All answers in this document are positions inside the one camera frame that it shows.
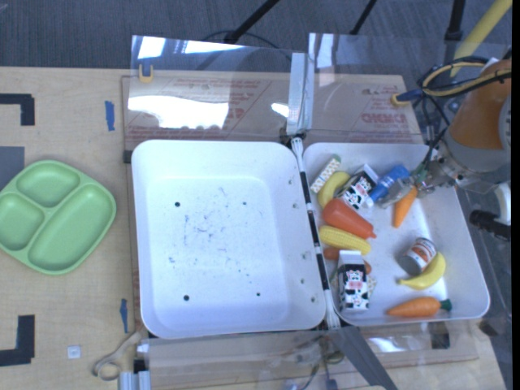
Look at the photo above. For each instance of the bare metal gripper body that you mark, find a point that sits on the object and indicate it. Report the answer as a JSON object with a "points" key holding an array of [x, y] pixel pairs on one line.
{"points": [[436, 177]]}

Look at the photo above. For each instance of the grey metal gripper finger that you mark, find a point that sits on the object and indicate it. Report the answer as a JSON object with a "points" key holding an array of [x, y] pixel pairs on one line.
{"points": [[402, 185], [392, 200]]}

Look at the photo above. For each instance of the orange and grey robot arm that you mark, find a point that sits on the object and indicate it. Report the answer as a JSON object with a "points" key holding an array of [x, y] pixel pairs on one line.
{"points": [[479, 112]]}

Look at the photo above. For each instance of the blue bottle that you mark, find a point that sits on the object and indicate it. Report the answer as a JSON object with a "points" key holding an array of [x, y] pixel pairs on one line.
{"points": [[388, 181]]}

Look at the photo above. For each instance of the cow print milk carton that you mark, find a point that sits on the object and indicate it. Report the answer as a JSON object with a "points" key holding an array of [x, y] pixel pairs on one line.
{"points": [[353, 282], [359, 189]]}

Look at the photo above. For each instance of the white plastic tray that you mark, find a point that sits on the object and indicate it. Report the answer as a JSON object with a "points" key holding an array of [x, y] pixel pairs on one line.
{"points": [[455, 226], [219, 238]]}

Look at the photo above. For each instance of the small orange and white can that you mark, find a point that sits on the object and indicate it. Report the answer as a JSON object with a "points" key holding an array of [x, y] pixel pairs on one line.
{"points": [[421, 254]]}

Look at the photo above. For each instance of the yellow corn cob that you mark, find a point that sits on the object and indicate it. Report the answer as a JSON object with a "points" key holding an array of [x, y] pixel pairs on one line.
{"points": [[343, 239]]}

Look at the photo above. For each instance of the yellow banana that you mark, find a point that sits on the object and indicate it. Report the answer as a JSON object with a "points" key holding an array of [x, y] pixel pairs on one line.
{"points": [[331, 187], [430, 276]]}

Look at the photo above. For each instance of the white orange patterned wafer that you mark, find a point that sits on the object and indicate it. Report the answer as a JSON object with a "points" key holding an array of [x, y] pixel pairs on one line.
{"points": [[325, 174]]}

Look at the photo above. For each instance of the small orange sausage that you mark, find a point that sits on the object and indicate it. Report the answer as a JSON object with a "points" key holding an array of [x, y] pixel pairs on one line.
{"points": [[331, 253]]}

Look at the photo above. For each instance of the thin black and white rod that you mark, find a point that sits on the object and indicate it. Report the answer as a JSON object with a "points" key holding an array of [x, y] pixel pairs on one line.
{"points": [[313, 222]]}

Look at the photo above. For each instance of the orange carrot with green top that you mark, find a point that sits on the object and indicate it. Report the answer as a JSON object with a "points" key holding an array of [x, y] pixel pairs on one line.
{"points": [[416, 307]]}

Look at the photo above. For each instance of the brown cardboard board red print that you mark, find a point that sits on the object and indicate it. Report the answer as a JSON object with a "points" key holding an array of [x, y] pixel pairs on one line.
{"points": [[252, 96]]}

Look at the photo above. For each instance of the green divided plate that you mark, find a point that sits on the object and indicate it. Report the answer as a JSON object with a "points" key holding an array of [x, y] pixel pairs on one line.
{"points": [[61, 217]]}

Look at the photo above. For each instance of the black cylinder on white bracket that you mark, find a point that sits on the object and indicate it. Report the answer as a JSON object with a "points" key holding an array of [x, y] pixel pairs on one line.
{"points": [[493, 219]]}

